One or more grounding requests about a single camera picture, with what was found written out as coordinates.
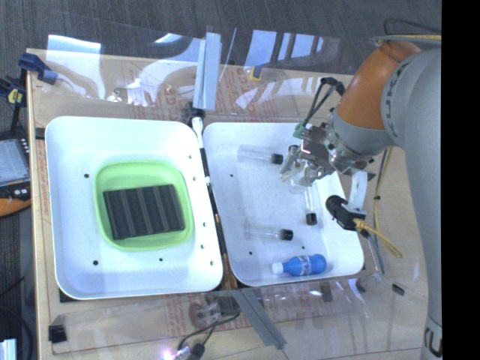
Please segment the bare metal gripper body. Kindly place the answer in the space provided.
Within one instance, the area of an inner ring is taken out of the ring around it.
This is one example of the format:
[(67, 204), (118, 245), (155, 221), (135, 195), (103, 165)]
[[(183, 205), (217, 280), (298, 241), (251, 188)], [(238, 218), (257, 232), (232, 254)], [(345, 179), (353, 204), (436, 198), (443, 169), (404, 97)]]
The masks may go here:
[(362, 155), (350, 148), (328, 123), (302, 132), (300, 156), (314, 167), (320, 178), (334, 171), (352, 176), (374, 162), (371, 155)]

